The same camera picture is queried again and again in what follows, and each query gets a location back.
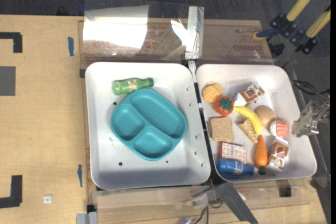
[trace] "green bottle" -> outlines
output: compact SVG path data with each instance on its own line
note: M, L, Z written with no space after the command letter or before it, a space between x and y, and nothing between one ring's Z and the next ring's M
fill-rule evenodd
M153 87L154 82L152 78L147 79L125 79L125 80L116 80L112 84L113 93L115 95L121 95L122 93L130 93L137 89L145 87Z

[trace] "plastic tray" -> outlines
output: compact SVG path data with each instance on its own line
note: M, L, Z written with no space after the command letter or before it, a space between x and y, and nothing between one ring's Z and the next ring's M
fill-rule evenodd
M169 154L187 131L185 116L151 89L132 92L111 116L111 129L131 151L149 161Z
M187 130L158 161L141 158L111 131L110 119L127 94L114 95L112 81L153 78L151 89L185 115ZM91 176L102 189L197 185L211 172L193 79L174 63L96 62L85 73Z
M255 109L262 104L266 105L275 111L277 117L287 121L290 126L300 116L300 110L288 75L280 67L271 65L207 64L197 69L196 76L200 92L208 84L218 83L224 89L224 95L232 99L240 90L253 82L258 82L265 90L265 94L256 102L248 105L251 109ZM203 97L201 99L207 130L211 134L209 120L220 115L213 108L213 104L204 100ZM255 144L238 127L238 123L242 122L244 118L235 111L228 117L232 119L233 123L232 129L235 136L233 143L247 147L247 164L253 166ZM265 138L267 148L269 148L274 141L274 137L265 127L261 134ZM290 130L284 136L284 139L289 142L289 152L282 172L277 175L268 173L264 176L259 174L253 176L220 175L221 178L236 183L312 176L316 172L317 163L309 138L307 136L295 137ZM216 162L219 158L219 143L214 142L211 138L210 141L214 161Z

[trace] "wooden table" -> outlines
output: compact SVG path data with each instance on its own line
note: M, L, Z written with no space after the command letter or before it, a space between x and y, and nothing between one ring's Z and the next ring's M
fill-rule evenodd
M16 67L15 96L0 96L0 197L23 177L19 207L1 208L0 223L76 223L88 203L79 28L83 17L0 15L1 32L20 32L23 53L0 39L0 66ZM70 56L68 37L74 39ZM82 186L78 167L82 167ZM316 190L304 183L303 205L253 209L260 223L325 223ZM44 195L52 195L44 203ZM210 223L237 221L231 212ZM140 223L176 223L177 219Z

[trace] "gray square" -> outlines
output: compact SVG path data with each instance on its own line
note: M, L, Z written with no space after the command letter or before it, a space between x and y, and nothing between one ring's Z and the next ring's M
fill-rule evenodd
M0 96L15 96L15 67L0 67Z

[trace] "black corner marker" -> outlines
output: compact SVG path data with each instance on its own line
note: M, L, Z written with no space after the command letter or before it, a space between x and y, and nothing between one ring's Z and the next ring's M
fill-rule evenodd
M0 32L0 39L12 39L13 53L22 53L22 35L19 32Z
M18 207L22 202L22 175L12 176L10 196L0 198L0 208Z

